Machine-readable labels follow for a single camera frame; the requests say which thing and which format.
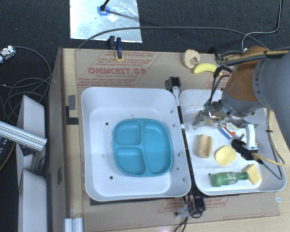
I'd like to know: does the beige croissant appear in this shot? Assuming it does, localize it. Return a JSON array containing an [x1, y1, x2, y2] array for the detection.
[[183, 48, 202, 69]]

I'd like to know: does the black block with thin wires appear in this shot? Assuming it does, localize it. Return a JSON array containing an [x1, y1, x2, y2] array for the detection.
[[165, 76, 182, 92], [186, 194, 206, 218]]

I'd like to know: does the tan bread roll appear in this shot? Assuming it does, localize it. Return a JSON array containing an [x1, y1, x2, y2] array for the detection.
[[196, 134, 213, 159]]

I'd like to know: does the yellow banana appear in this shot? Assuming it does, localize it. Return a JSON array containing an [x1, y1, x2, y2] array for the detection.
[[192, 62, 218, 75]]

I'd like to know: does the yellow cheese wedge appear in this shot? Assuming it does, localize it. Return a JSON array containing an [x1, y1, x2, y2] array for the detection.
[[242, 163, 262, 186]]

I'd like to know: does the white carton blue red print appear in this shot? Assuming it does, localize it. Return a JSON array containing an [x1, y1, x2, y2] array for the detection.
[[217, 122, 243, 140]]

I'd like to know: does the green plastic bottle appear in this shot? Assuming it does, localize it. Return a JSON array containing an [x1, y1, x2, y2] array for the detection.
[[209, 171, 249, 187]]

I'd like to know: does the brown cardboard board red print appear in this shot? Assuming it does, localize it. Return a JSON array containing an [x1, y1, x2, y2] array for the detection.
[[55, 47, 281, 232]]

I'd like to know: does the black cylinder on white bracket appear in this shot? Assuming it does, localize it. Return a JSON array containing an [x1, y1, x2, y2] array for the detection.
[[231, 123, 260, 161]]

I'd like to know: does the yellow round biscuit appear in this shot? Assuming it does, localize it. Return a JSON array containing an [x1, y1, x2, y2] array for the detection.
[[214, 145, 237, 167]]

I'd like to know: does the blue divided plate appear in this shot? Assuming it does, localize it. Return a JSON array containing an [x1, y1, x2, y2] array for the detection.
[[112, 118, 174, 177]]

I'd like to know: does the white plastic tray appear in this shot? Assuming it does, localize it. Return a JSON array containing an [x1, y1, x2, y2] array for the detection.
[[178, 88, 287, 196], [80, 86, 192, 202]]

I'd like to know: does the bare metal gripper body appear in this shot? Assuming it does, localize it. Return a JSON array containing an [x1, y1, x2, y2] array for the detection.
[[203, 100, 233, 125]]

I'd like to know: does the thin black and white rod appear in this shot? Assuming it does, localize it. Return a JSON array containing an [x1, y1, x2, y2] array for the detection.
[[173, 86, 202, 204]]

